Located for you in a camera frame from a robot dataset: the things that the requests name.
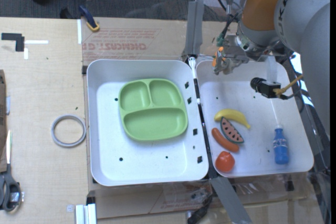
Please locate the brown cardboard board, red print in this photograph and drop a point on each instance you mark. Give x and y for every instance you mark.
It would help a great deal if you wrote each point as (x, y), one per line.
(126, 39)

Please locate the red tomato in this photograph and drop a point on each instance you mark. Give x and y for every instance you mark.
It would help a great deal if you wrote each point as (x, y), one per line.
(225, 161)

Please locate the white tape roll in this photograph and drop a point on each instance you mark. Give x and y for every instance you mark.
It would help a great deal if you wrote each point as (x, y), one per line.
(54, 136)

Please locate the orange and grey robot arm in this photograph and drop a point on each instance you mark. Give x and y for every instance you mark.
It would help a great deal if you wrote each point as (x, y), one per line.
(302, 23)

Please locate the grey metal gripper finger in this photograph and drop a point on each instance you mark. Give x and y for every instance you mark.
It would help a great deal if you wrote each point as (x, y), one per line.
(218, 68)
(229, 67)

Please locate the green divided plate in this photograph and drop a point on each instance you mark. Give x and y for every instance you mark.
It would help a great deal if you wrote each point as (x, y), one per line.
(155, 119)

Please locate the orange-red sausage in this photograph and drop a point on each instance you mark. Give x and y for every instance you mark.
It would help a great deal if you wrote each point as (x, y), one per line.
(224, 140)

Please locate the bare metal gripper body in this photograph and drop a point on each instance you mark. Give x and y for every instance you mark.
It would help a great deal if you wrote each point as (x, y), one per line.
(237, 49)

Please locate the black cylinder on white bracket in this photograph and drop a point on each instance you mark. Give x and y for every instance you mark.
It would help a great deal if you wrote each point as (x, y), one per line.
(265, 85)

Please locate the yellow banana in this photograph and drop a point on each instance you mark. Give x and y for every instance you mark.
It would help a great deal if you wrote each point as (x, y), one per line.
(232, 114)

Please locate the blue bottle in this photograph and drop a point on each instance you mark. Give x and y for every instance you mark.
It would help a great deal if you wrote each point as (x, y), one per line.
(281, 148)

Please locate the red watermelon slice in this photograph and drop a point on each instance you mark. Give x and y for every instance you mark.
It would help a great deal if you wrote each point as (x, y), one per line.
(232, 133)

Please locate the white plastic tray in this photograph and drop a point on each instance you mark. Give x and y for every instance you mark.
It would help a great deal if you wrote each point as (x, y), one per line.
(147, 162)
(260, 136)

